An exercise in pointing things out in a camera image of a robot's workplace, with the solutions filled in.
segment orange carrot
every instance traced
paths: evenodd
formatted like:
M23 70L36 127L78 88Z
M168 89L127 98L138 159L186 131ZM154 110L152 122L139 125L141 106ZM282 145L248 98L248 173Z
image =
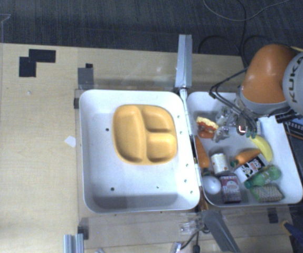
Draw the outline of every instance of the orange carrot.
M255 148L242 151L238 155L236 155L235 160L231 161L230 165L232 167L235 167L236 165L243 165L249 160L258 156L260 153L261 150Z
M195 136L195 144L196 144L196 152L197 152L197 159L198 165L201 168L208 168L210 165L210 159L207 156L204 147L199 139L198 136Z

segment black tape square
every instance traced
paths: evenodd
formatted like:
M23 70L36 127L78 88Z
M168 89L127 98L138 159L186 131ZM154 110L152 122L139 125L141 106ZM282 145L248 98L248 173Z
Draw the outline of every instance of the black tape square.
M43 63L55 63L55 53L52 50L36 50L30 49L30 61L31 62L43 62Z
M19 57L19 77L36 77L36 63L29 57Z

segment white cable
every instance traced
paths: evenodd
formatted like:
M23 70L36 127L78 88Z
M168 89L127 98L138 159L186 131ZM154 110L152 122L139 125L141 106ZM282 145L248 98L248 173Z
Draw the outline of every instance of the white cable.
M249 18L246 18L246 19L232 19L232 18L228 18L228 17L225 17L215 11L213 11L210 7L208 7L208 5L206 4L205 0L203 0L203 3L205 5L205 7L212 13L214 13L215 15L217 15L218 17L221 17L223 19L226 19L226 20L229 20L229 21L233 21L233 22L245 22L245 21L248 21L248 20L251 20L252 18L255 18L258 14L260 14L262 11L268 9L269 7L273 7L273 6L277 6L277 5L280 5L280 4L283 4L283 3L286 3L290 0L284 0L282 2L278 2L278 3L275 3L275 4L272 4L272 5L269 5L269 6L266 6L264 8L262 8L261 10L259 10L256 14L252 15L251 17Z

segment white ball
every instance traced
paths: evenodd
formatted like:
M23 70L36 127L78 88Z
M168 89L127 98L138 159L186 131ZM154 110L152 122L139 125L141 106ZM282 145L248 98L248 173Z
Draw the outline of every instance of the white ball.
M214 176L203 176L202 184L204 191L209 194L217 194L221 191L221 182Z

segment orange divided tray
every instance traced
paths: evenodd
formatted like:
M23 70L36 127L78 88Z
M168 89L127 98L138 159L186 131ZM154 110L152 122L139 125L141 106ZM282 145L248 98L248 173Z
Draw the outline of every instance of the orange divided tray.
M113 115L112 136L120 159L132 164L160 164L177 153L174 120L153 105L122 105Z

